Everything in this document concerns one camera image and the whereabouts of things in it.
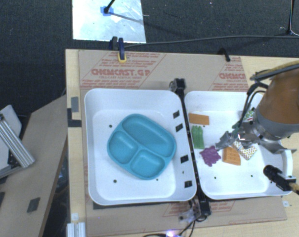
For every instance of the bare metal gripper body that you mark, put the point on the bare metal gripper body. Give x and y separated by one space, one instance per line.
250 134

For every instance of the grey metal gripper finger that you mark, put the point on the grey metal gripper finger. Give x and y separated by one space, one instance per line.
228 135
222 144

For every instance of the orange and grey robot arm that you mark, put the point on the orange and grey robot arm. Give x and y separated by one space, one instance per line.
280 100

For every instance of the orange toy waffle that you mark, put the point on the orange toy waffle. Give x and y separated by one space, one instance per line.
231 156

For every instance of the purple toy grapes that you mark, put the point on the purple toy grapes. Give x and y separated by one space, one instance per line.
210 155

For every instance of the white patterned packet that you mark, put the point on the white patterned packet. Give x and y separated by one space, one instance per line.
248 153

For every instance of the green toy asparagus bunch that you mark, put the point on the green toy asparagus bunch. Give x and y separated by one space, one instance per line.
198 137

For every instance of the thin black and white rod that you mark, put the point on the thin black and white rod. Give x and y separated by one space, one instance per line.
191 147

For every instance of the orange rectangular biscuit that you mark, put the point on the orange rectangular biscuit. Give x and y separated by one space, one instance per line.
198 119

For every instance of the white plastic tray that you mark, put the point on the white plastic tray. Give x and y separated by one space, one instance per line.
233 181
102 181

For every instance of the brown cardboard board red print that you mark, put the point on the brown cardboard board red print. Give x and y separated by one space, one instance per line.
193 65

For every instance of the blue divided plate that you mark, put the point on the blue divided plate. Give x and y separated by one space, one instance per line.
139 144

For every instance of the black cylinder on white bracket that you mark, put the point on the black cylinder on white bracket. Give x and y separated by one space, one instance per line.
279 176

